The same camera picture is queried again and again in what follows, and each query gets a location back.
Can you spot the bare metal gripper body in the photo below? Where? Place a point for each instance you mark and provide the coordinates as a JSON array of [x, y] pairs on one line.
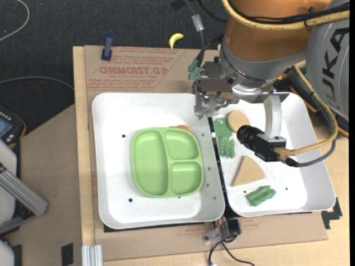
[[215, 77]]

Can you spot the green divided plate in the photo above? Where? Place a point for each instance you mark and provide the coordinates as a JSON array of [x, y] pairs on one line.
[[149, 162]]

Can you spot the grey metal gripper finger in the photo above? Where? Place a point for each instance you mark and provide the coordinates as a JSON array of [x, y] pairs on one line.
[[200, 107], [214, 106]]

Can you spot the white plastic tray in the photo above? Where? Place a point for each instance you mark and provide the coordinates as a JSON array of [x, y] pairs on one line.
[[116, 159], [294, 176]]

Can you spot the yellow banana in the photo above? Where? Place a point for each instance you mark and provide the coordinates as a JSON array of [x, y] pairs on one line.
[[174, 39]]

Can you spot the green toy bean pods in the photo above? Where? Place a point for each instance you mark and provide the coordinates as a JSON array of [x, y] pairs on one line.
[[260, 196]]

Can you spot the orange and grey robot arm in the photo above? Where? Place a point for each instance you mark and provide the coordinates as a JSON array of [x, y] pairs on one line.
[[266, 43]]

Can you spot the tan round biscuit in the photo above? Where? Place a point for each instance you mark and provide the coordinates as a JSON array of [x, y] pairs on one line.
[[237, 120]]

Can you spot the brown cardboard board red print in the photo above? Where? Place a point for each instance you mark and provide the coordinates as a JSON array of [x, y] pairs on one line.
[[133, 73]]

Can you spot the orange toy food piece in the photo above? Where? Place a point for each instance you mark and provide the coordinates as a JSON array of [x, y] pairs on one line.
[[180, 127]]

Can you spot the tan triangular pizza slice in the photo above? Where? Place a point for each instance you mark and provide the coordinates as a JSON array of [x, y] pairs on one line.
[[247, 172]]

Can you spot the green ridged toy vegetable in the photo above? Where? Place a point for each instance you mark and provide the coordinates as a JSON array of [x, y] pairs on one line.
[[227, 148]]

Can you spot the black cylinder on white bracket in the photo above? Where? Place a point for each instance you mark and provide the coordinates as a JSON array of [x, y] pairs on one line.
[[270, 145]]

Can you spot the green toy lettuce leaf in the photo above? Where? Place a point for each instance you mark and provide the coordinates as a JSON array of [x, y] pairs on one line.
[[222, 129]]

